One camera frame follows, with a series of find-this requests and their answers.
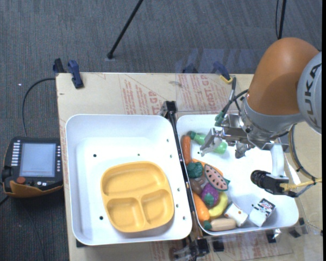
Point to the red watermelon slice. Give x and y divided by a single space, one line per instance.
214 177

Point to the black cylinder on white bracket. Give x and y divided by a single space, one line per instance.
269 182

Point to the thin black rod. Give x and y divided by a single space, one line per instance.
185 178

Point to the green broccoli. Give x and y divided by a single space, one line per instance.
194 170

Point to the white plastic tray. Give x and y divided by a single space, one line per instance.
241 178
119 135

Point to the brown potato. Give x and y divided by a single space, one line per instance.
197 185

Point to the yellow divided plate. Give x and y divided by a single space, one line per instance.
137 197

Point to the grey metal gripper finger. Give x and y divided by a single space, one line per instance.
210 143
241 150

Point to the orange carrot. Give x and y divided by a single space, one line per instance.
185 148
201 209

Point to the yellow banana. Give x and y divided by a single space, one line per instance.
220 205

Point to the brown cardboard board red print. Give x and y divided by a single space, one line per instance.
141 96

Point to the beige sausage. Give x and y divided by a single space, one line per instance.
223 224

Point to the purple grapes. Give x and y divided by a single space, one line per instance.
209 195

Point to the green bottle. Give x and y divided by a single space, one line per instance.
199 138

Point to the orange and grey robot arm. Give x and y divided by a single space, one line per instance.
277 86

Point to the white carton with cow print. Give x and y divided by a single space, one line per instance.
262 212

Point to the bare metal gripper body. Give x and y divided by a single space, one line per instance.
233 130

